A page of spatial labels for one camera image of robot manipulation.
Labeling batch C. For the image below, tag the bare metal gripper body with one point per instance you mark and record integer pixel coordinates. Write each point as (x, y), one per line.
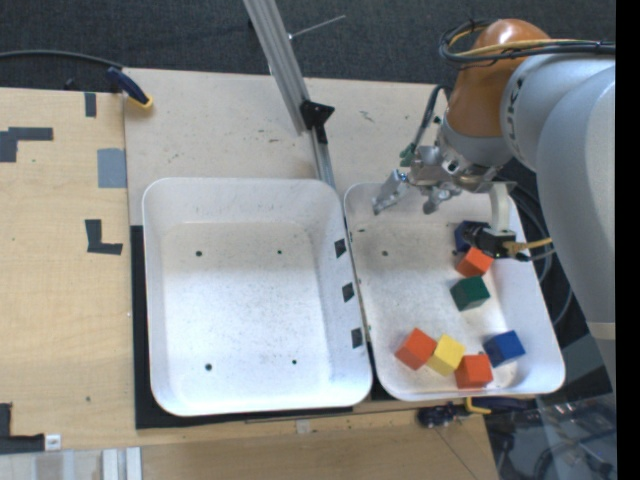
(436, 166)

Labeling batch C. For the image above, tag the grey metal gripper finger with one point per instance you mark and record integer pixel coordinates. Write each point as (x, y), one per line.
(389, 195)
(436, 200)

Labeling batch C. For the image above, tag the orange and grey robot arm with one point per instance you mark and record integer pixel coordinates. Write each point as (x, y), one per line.
(565, 133)

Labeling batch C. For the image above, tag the blue cube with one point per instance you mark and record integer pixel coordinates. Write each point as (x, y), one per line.
(458, 236)
(504, 349)

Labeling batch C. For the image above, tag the orange cube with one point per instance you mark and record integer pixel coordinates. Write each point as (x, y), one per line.
(473, 372)
(415, 349)
(473, 262)

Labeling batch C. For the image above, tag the white plastic tray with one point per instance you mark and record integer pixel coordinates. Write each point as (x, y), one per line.
(245, 308)
(415, 288)

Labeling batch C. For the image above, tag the green cube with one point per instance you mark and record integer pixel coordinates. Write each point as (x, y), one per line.
(469, 294)

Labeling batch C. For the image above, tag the yellow cube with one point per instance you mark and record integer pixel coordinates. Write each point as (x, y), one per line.
(446, 355)

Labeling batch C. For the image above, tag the pale wood board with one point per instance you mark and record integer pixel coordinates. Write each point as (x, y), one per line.
(225, 128)

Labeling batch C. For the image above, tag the black cylinder on white bracket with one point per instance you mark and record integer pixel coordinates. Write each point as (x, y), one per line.
(487, 240)

